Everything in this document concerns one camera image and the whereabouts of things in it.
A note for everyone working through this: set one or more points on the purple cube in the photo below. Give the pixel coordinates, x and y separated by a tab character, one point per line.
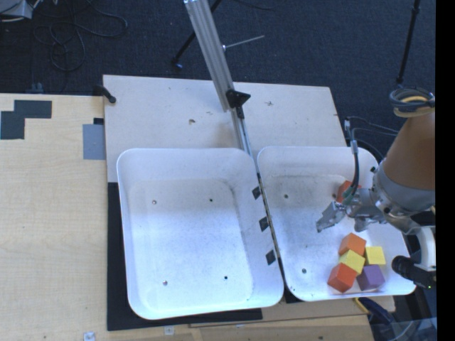
370	277

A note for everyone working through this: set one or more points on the black cylinder on white bracket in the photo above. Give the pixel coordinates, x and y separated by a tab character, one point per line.
414	270

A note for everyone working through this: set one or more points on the orange cube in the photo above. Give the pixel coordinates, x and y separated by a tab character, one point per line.
352	243

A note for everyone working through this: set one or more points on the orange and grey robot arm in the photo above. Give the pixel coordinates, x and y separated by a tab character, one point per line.
412	155

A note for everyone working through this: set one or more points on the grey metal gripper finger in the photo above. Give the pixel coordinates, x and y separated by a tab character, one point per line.
362	224
330	217

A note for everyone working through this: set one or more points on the yellow cube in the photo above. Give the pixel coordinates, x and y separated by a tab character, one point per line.
375	255
352	261

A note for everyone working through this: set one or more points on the white plastic tray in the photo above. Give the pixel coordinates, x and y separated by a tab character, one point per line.
192	240
305	226

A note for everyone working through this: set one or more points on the red cube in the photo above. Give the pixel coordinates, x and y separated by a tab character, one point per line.
343	190
342	277

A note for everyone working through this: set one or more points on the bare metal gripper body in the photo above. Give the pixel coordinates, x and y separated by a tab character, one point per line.
369	208

